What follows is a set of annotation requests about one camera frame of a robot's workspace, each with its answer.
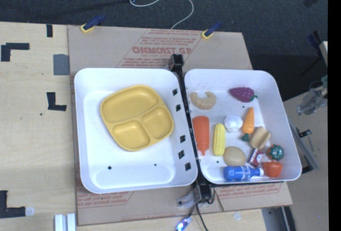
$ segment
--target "blue clamp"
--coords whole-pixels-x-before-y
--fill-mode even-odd
[[[89,33],[94,29],[94,26],[100,25],[102,21],[105,20],[104,15],[98,15],[92,20],[90,20],[88,23],[83,24],[80,29],[82,30],[83,33]]]
[[[214,24],[211,28],[203,31],[201,33],[201,37],[203,39],[209,39],[210,37],[212,37],[213,35],[213,32],[218,30],[220,28],[220,26],[222,25],[223,23],[222,22],[217,22],[216,24]]]

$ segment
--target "white plastic tray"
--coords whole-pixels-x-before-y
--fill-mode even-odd
[[[157,91],[173,117],[174,131],[151,147],[128,152],[109,134],[101,119],[100,104],[108,95],[138,84]],[[80,177],[89,191],[112,193],[185,186],[195,181],[198,168],[173,73],[165,69],[83,69],[75,76],[75,100]]]
[[[295,180],[300,176],[301,162],[287,115],[276,81],[269,73],[257,70],[194,69],[186,73],[185,85],[191,119],[198,115],[205,115],[210,120],[209,150],[206,151],[205,156],[198,152],[201,171],[208,181],[214,184],[241,183],[236,180],[227,182],[224,179],[223,168],[226,167],[226,164],[222,156],[213,155],[212,138],[215,124],[224,123],[227,114],[236,114],[243,118],[249,107],[253,107],[255,111],[255,127],[263,126],[272,134],[265,149],[272,144],[280,145],[285,151],[285,156],[280,160],[283,165],[280,177],[254,177],[245,183],[288,181]],[[258,98],[248,103],[241,102],[229,93],[229,89],[234,87],[250,87]],[[191,92],[198,92],[198,96],[204,98],[206,91],[213,92],[217,97],[216,104],[212,109],[201,110],[190,103]],[[249,143],[240,140],[241,136],[241,130],[236,133],[226,132],[226,146],[241,148],[246,158],[249,159],[253,148]]]

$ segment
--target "yellow plate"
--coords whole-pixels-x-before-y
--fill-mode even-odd
[[[111,94],[102,101],[100,110],[116,143],[132,152],[156,144],[174,130],[166,104],[146,85],[131,86]]]

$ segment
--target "yellow corn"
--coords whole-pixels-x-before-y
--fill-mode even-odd
[[[225,126],[223,124],[216,124],[213,133],[213,154],[215,156],[222,156],[225,151]]]

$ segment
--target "orange carrot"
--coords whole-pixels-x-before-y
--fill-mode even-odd
[[[205,151],[209,148],[209,119],[207,116],[197,116],[192,121],[197,148],[202,155],[205,155]]]
[[[254,108],[250,107],[249,111],[247,112],[243,126],[241,127],[241,130],[243,133],[253,133],[255,129],[255,113],[254,113]]]

